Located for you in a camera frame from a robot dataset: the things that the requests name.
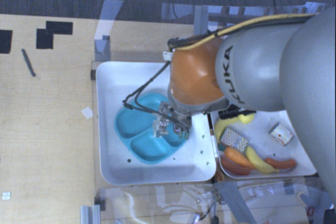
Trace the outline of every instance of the toy banana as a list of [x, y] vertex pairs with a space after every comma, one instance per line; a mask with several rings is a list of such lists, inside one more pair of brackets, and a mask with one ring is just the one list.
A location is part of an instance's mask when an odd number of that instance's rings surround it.
[[247, 146], [246, 148], [246, 157], [248, 160], [255, 166], [255, 168], [263, 173], [263, 174], [270, 174], [270, 173], [278, 173], [279, 169], [273, 168], [268, 163], [265, 163], [255, 152], [253, 148]]

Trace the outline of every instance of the black square marker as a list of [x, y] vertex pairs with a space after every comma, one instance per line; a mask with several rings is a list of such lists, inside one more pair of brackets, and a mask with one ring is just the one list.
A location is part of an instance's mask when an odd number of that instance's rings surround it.
[[72, 35], [71, 22], [52, 22], [47, 21], [47, 34]]
[[12, 47], [12, 30], [0, 30], [0, 54], [10, 53]]
[[53, 49], [54, 36], [47, 34], [45, 29], [36, 30], [36, 49]]

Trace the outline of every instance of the wooden table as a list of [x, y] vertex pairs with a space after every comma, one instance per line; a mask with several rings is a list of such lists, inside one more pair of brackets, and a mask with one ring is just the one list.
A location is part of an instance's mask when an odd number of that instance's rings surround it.
[[[54, 35], [54, 49], [36, 49], [46, 21], [73, 22], [72, 35]], [[12, 30], [10, 54], [0, 54], [0, 223], [80, 222], [80, 207], [95, 197], [90, 71], [98, 20], [0, 15]], [[161, 61], [169, 38], [192, 25], [114, 22], [116, 60]], [[25, 49], [36, 73], [24, 60]]]

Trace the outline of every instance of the yellow cable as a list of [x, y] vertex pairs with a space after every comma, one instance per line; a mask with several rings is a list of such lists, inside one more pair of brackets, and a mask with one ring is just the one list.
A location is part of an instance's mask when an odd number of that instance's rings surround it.
[[[239, 30], [240, 28], [243, 28], [243, 27], [246, 27], [246, 26], [249, 26], [249, 25], [253, 25], [253, 24], [257, 24], [257, 23], [262, 23], [262, 22], [267, 22], [267, 21], [270, 21], [270, 20], [276, 20], [276, 19], [290, 19], [290, 18], [299, 18], [299, 17], [310, 17], [314, 14], [278, 14], [278, 15], [270, 15], [270, 16], [263, 16], [263, 17], [258, 17], [258, 18], [254, 18], [254, 19], [251, 19], [251, 20], [246, 20], [240, 24], [236, 24], [234, 26], [230, 26], [230, 27], [227, 27], [225, 29], [222, 29], [222, 30], [219, 30], [217, 32], [217, 36], [220, 37], [220, 36], [224, 36], [224, 35], [227, 35], [233, 31], [236, 31], [236, 30]], [[186, 47], [180, 47], [180, 48], [177, 48], [179, 50], [190, 50], [190, 49], [193, 49], [193, 48], [197, 48], [201, 45], [203, 45], [204, 43], [212, 40], [216, 38], [216, 35], [215, 34], [212, 34], [210, 36], [207, 36], [206, 38], [203, 38], [202, 40], [190, 45], [190, 46], [186, 46]]]

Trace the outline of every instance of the toy sausage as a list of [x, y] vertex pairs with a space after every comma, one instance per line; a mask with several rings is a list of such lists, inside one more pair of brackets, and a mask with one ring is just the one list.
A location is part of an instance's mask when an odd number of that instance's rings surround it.
[[220, 159], [222, 167], [236, 175], [248, 175], [251, 172], [251, 169], [243, 167], [239, 164], [232, 162], [225, 156], [222, 156]]
[[265, 163], [273, 166], [277, 169], [288, 169], [296, 166], [296, 161], [294, 159], [288, 159], [286, 161], [277, 161], [272, 158], [266, 158]]

